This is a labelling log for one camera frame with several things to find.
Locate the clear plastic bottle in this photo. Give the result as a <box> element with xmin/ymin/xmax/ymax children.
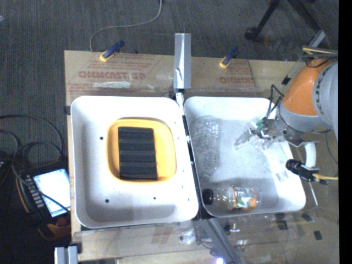
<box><xmin>190</xmin><ymin>115</ymin><xmax>221</xmax><ymax>183</ymax></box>

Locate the black ribbed foam block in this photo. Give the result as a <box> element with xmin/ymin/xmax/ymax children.
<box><xmin>117</xmin><ymin>126</ymin><xmax>159</xmax><ymax>181</ymax></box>

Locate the orange plate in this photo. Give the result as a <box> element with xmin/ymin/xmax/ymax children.
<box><xmin>106</xmin><ymin>117</ymin><xmax>177</xmax><ymax>184</ymax></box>

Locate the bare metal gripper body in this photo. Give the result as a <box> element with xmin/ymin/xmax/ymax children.
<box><xmin>252</xmin><ymin>119</ymin><xmax>306</xmax><ymax>148</ymax></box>

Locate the bottle orange label black cap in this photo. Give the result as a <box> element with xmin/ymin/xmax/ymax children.
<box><xmin>201</xmin><ymin>185</ymin><xmax>262</xmax><ymax>212</ymax></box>

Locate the brown cardboard board red print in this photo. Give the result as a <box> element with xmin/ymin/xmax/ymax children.
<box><xmin>63</xmin><ymin>50</ymin><xmax>339</xmax><ymax>262</ymax></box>

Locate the white plastic tray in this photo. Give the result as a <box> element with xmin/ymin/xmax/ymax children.
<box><xmin>183</xmin><ymin>96</ymin><xmax>307</xmax><ymax>218</ymax></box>
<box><xmin>70</xmin><ymin>95</ymin><xmax>200</xmax><ymax>229</ymax></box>

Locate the black cylinder on white bracket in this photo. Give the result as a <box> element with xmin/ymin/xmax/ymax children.
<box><xmin>285</xmin><ymin>141</ymin><xmax>320</xmax><ymax>182</ymax></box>

